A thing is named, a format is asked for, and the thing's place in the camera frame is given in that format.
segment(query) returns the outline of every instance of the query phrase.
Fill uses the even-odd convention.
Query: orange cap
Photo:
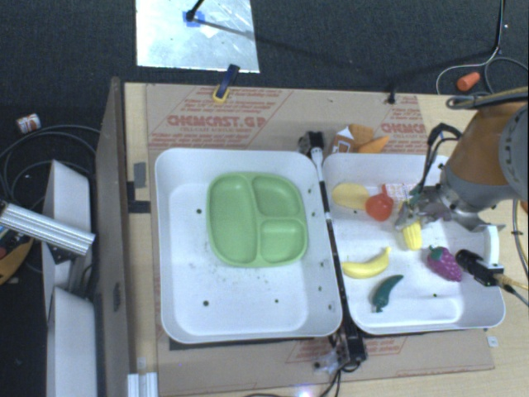
[[[480,79],[481,75],[479,72],[470,72],[470,74],[462,76],[457,80],[457,89],[459,89],[459,91],[469,91]]]

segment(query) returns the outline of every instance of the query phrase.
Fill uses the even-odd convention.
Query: green plate
[[[277,175],[216,177],[207,191],[207,233],[215,255],[234,266],[286,265],[307,250],[301,195]]]

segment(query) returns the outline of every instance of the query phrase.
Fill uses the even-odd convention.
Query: yellow banana
[[[371,278],[372,276],[381,274],[388,267],[390,251],[391,247],[386,247],[382,254],[364,263],[345,261],[341,264],[341,268],[344,274],[351,278]]]
[[[421,221],[408,225],[403,229],[404,241],[410,250],[419,250],[422,247]]]

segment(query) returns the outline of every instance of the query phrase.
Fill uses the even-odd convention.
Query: toy green pepper
[[[403,275],[394,275],[386,278],[379,287],[376,289],[373,295],[373,306],[376,308],[376,312],[382,312],[382,308],[386,307],[389,303],[389,293],[393,287],[402,279]]]

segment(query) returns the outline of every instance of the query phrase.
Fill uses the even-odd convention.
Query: dark floor
[[[238,85],[435,93],[444,68],[490,56],[499,0],[251,0],[251,6],[261,73],[239,75]],[[502,53],[524,64],[528,15],[529,0],[507,0]],[[0,152],[19,138],[15,119],[32,112],[45,126],[98,128],[112,76],[219,81],[212,72],[138,68],[135,46],[135,0],[0,0]],[[443,77],[442,92],[455,92],[455,79],[467,72]],[[490,72],[497,90],[527,85],[527,73],[512,65],[498,63]],[[9,176],[51,157],[92,167],[74,142],[50,138],[21,148]],[[17,197],[31,205],[44,190],[45,170],[36,170]],[[28,261],[39,265],[37,249]],[[41,278],[27,265],[17,278],[0,286],[0,396],[41,396]]]

